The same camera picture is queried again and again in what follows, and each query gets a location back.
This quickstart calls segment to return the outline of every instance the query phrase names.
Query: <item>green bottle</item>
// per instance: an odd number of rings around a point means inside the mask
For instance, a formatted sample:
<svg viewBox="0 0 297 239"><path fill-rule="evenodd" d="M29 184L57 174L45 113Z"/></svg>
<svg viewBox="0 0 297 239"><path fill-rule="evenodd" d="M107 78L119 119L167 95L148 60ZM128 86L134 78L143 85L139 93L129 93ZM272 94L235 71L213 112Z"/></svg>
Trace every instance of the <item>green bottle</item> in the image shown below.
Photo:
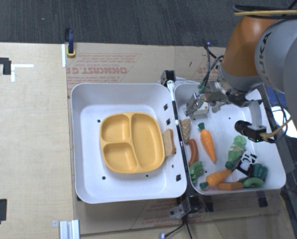
<svg viewBox="0 0 297 239"><path fill-rule="evenodd" d="M244 152L244 146L247 143L247 139L241 135L237 135L233 144L228 150L228 161L224 165L227 169L233 169L233 167L239 162Z"/></svg>

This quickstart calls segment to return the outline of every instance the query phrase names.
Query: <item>yellow plate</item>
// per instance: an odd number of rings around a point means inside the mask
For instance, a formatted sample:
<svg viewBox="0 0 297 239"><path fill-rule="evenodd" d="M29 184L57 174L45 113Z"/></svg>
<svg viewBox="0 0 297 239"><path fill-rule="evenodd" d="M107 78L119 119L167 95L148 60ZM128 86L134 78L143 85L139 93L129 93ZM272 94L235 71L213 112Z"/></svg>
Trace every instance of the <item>yellow plate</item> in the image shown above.
<svg viewBox="0 0 297 239"><path fill-rule="evenodd" d="M149 172L165 159L163 137L154 117L146 113L119 113L100 125L102 156L118 173Z"/></svg>

